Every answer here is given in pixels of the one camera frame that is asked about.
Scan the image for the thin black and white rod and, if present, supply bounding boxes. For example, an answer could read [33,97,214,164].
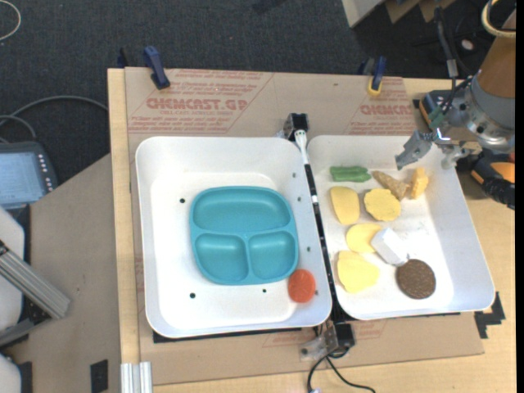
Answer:
[294,130,341,323]

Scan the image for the yellow cheese wedge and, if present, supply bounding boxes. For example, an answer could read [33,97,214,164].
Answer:
[409,166,431,201]

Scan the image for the orange round slice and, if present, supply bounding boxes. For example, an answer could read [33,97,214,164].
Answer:
[287,269,318,304]

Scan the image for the black block with thin wires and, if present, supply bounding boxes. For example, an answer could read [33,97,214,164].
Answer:
[299,321,357,363]
[281,112,309,141]

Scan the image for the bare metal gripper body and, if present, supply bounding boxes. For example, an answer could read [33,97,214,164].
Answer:
[432,95,517,156]

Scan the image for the white plastic tray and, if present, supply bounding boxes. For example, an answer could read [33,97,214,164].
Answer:
[134,135,334,340]
[305,133,497,322]

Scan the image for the white rectangular block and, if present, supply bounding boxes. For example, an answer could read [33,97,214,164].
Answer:
[369,227,411,267]

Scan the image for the blue divided plate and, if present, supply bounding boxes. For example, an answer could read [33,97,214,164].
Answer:
[188,185,300,287]

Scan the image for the yellow potato chip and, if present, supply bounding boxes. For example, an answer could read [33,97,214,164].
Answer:
[329,185,362,226]
[336,250,382,296]
[345,222,384,255]

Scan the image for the brown round biscuit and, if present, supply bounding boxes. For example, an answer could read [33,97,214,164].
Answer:
[395,258,437,300]

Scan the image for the green bean pods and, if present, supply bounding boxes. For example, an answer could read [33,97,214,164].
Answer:
[328,165,373,184]

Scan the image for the brown cardboard board red print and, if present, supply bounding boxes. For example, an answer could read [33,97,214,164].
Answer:
[123,66,486,386]

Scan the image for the yellow round cracker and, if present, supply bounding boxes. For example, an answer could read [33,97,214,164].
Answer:
[363,187,403,223]

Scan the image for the tan triangular chip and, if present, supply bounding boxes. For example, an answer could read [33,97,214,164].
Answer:
[371,170,411,201]

